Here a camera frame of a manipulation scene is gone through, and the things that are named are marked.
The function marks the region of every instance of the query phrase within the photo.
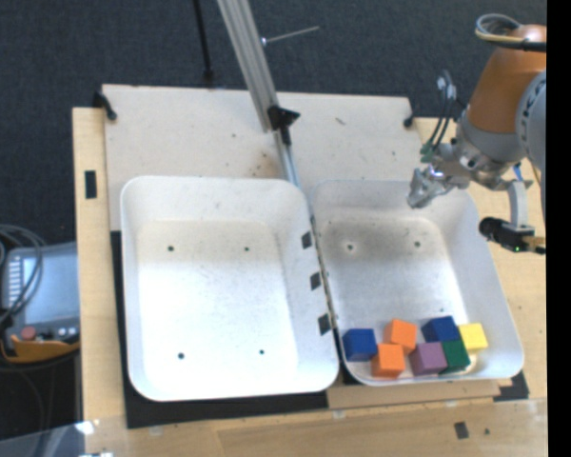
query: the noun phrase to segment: gray electronic device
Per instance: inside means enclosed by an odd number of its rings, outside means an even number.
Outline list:
[[[41,269],[32,278],[35,267]],[[32,281],[26,289],[26,283]],[[21,299],[27,300],[23,305]],[[36,248],[14,248],[8,255],[0,281],[0,309],[12,310],[12,324],[3,334],[5,352],[16,357],[17,343],[35,344],[39,360],[49,351],[61,353],[78,344],[80,299],[76,243]]]

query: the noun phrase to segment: empty white tray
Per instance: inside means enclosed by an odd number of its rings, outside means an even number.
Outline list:
[[[455,379],[505,379],[522,368],[522,345],[502,292],[476,206],[464,190],[424,209],[406,203],[404,181],[328,181],[314,191],[318,244],[336,325],[374,329],[383,340],[393,318],[421,325],[452,315],[457,325],[482,323],[489,347],[463,372],[415,377],[406,358],[398,379],[375,378],[370,364],[346,362],[370,386]]]
[[[122,190],[121,222],[128,374],[140,394],[207,400],[332,384],[338,356],[299,189],[141,176]]]

